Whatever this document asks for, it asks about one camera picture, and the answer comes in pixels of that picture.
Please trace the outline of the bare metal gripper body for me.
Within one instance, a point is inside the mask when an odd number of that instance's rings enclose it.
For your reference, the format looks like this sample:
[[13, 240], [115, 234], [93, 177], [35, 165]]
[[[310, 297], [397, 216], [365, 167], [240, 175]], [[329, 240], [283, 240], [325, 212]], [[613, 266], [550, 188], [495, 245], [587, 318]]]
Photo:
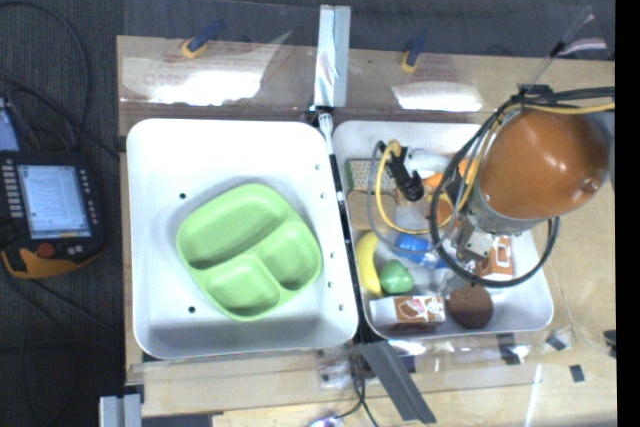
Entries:
[[456, 262], [460, 265], [478, 262], [489, 255], [495, 235], [474, 226], [463, 215], [457, 215], [450, 233]]

